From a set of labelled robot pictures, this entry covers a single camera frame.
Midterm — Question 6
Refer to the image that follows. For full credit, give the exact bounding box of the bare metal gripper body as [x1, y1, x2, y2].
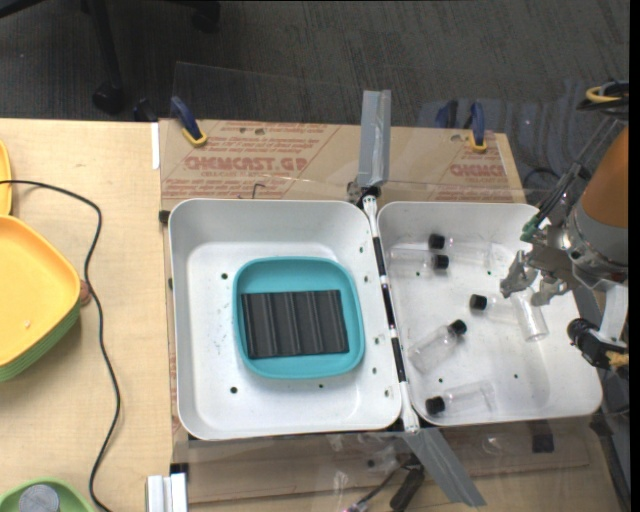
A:
[520, 223, 587, 290]

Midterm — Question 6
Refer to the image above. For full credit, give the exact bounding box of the clear plastic bottle black cap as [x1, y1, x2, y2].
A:
[427, 232, 495, 265]
[424, 381, 498, 417]
[468, 293, 517, 322]
[388, 244, 450, 275]
[406, 318, 469, 375]

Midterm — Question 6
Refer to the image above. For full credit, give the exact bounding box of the white plastic tray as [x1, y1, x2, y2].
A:
[376, 200, 604, 428]
[167, 197, 404, 442]

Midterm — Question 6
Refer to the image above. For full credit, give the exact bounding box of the thin black and white rod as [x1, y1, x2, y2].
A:
[360, 194, 421, 434]

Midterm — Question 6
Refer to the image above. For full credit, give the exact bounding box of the teal plate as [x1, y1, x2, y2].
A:
[231, 255, 367, 380]

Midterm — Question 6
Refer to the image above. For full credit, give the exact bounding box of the black ribbed holder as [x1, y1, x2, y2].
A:
[240, 289, 351, 361]

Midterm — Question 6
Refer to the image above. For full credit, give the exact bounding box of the brown cardboard board red print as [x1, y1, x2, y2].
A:
[157, 117, 592, 505]

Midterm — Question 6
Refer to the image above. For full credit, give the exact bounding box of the green plate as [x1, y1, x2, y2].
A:
[0, 299, 84, 385]
[0, 476, 97, 512]

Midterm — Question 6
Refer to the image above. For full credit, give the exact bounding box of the yellow plate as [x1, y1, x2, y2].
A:
[0, 214, 83, 370]

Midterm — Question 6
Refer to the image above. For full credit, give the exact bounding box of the grey can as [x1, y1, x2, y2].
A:
[18, 483, 62, 512]

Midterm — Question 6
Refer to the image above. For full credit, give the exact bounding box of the black cylinder on white bracket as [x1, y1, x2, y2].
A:
[566, 281, 629, 372]

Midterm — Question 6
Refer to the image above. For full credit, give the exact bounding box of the black block with thin wires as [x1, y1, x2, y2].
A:
[388, 464, 426, 510]

